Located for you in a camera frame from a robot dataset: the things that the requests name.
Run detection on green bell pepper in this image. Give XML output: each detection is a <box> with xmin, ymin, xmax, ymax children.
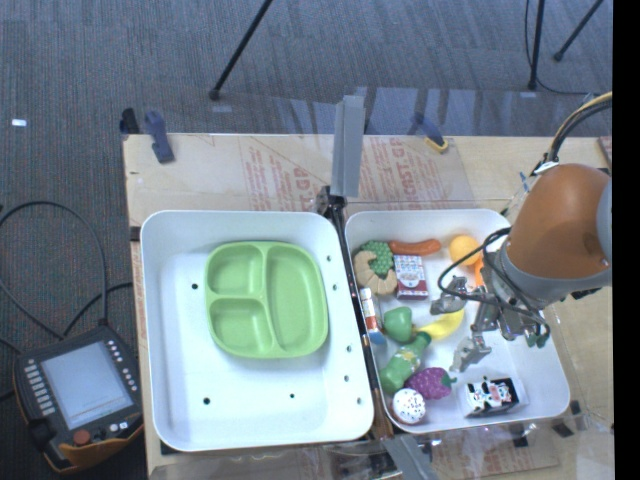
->
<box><xmin>382</xmin><ymin>305</ymin><xmax>416</xmax><ymax>345</ymax></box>

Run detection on yellow banana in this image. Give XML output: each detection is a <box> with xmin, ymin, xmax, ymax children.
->
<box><xmin>413</xmin><ymin>308</ymin><xmax>467</xmax><ymax>342</ymax></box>

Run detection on green grapes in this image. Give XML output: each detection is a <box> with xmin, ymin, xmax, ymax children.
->
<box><xmin>358</xmin><ymin>239</ymin><xmax>396</xmax><ymax>276</ymax></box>

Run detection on orange sausage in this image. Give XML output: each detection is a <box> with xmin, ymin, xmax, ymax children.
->
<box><xmin>388</xmin><ymin>237</ymin><xmax>444</xmax><ymax>258</ymax></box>

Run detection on purple grapes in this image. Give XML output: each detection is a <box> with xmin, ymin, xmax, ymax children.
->
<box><xmin>404</xmin><ymin>366</ymin><xmax>458</xmax><ymax>402</ymax></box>

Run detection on yellow-orange round fruit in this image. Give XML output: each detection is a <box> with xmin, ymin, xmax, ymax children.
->
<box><xmin>447</xmin><ymin>234</ymin><xmax>484</xmax><ymax>268</ymax></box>

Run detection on red and white carton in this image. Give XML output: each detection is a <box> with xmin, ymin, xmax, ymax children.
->
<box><xmin>392</xmin><ymin>253</ymin><xmax>431</xmax><ymax>301</ymax></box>

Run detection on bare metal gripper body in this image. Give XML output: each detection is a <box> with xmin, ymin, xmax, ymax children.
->
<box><xmin>471</xmin><ymin>253</ymin><xmax>546</xmax><ymax>343</ymax></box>

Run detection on black tripod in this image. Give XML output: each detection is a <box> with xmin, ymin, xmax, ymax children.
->
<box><xmin>208</xmin><ymin>0</ymin><xmax>288</xmax><ymax>102</ymax></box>
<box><xmin>524</xmin><ymin>0</ymin><xmax>614</xmax><ymax>92</ymax></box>

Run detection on thin black and white rod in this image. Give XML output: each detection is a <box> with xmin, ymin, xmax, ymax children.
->
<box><xmin>330</xmin><ymin>206</ymin><xmax>395</xmax><ymax>440</ymax></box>

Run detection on white plastic tray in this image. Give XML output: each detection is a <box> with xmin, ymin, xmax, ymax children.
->
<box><xmin>343</xmin><ymin>208</ymin><xmax>572</xmax><ymax>436</ymax></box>
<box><xmin>139</xmin><ymin>209</ymin><xmax>376</xmax><ymax>454</ymax></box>

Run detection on brown cardboard board, red print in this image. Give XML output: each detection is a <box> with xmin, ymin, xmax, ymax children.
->
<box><xmin>122</xmin><ymin>132</ymin><xmax>613</xmax><ymax>479</ymax></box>

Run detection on tan ring biscuit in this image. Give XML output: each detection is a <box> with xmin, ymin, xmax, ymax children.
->
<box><xmin>352</xmin><ymin>249</ymin><xmax>399</xmax><ymax>297</ymax></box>

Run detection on black block with thin wires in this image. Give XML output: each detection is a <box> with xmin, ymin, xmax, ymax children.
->
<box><xmin>315</xmin><ymin>186</ymin><xmax>347</xmax><ymax>220</ymax></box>

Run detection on green divided plate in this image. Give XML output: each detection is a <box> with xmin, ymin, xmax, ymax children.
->
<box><xmin>203</xmin><ymin>240</ymin><xmax>331</xmax><ymax>361</ymax></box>

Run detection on green plastic bottle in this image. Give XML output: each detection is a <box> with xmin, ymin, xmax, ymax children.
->
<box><xmin>377</xmin><ymin>331</ymin><xmax>433</xmax><ymax>396</ymax></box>

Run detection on black and white cow carton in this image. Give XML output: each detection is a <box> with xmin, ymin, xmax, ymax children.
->
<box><xmin>464</xmin><ymin>376</ymin><xmax>529</xmax><ymax>418</ymax></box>

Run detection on white bottle with orange label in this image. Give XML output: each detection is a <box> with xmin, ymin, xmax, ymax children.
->
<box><xmin>359</xmin><ymin>287</ymin><xmax>388</xmax><ymax>347</ymax></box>

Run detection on white doughnut with sprinkles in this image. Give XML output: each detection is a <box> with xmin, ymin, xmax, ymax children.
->
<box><xmin>390</xmin><ymin>387</ymin><xmax>428</xmax><ymax>427</ymax></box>

